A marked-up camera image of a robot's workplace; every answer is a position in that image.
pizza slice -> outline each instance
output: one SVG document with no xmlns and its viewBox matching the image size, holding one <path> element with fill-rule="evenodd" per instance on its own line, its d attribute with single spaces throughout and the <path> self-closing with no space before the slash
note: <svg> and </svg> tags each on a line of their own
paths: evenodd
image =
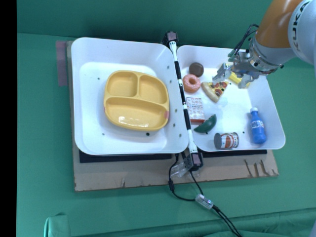
<svg viewBox="0 0 316 237">
<path fill-rule="evenodd" d="M 206 95 L 215 103 L 223 95 L 226 87 L 228 85 L 228 81 L 218 82 L 215 85 L 212 82 L 202 82 L 201 87 L 206 93 Z"/>
</svg>

brown round object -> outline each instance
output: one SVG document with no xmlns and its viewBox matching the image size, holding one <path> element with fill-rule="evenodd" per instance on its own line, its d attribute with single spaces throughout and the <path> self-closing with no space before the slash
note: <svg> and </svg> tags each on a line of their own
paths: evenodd
<svg viewBox="0 0 316 237">
<path fill-rule="evenodd" d="M 197 92 L 201 87 L 199 78 L 193 74 L 185 75 L 182 79 L 184 91 L 189 93 Z"/>
<path fill-rule="evenodd" d="M 204 73 L 204 67 L 198 62 L 194 62 L 189 66 L 189 73 L 200 77 Z"/>
</svg>

toy food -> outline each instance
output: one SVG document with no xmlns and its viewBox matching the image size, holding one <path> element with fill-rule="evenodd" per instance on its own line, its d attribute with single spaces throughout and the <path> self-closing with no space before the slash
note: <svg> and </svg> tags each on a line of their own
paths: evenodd
<svg viewBox="0 0 316 237">
<path fill-rule="evenodd" d="M 189 66 L 189 73 L 197 77 L 200 77 L 204 73 L 204 67 L 202 64 L 198 62 L 194 62 Z"/>
<path fill-rule="evenodd" d="M 215 103 L 218 102 L 218 100 L 223 95 L 226 87 L 228 85 L 227 81 L 218 82 L 217 84 L 213 85 L 212 82 L 202 82 L 201 86 L 206 95 Z"/>
<path fill-rule="evenodd" d="M 199 97 L 187 97 L 187 106 L 191 122 L 202 123 L 205 121 L 202 99 Z"/>
<path fill-rule="evenodd" d="M 202 124 L 194 128 L 194 131 L 200 132 L 200 133 L 207 133 L 213 129 L 213 127 L 216 125 L 216 121 L 217 121 L 217 117 L 216 117 L 216 114 L 214 114 L 210 118 L 208 118 L 206 121 L 204 121 Z"/>
<path fill-rule="evenodd" d="M 189 93 L 197 92 L 201 87 L 199 78 L 193 74 L 185 75 L 182 79 L 184 91 Z"/>
</svg>

green wall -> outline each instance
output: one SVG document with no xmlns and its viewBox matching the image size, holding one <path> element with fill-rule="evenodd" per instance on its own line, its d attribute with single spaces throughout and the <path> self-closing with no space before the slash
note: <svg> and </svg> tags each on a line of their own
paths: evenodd
<svg viewBox="0 0 316 237">
<path fill-rule="evenodd" d="M 17 0 L 17 32 L 234 47 L 272 0 Z"/>
</svg>

yellow divided plate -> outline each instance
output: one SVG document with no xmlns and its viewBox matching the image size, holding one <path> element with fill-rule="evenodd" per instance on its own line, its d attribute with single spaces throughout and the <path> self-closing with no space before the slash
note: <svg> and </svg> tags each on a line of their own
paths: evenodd
<svg viewBox="0 0 316 237">
<path fill-rule="evenodd" d="M 169 118 L 169 96 L 164 83 L 151 75 L 120 70 L 110 74 L 104 91 L 109 121 L 131 130 L 156 131 Z"/>
</svg>

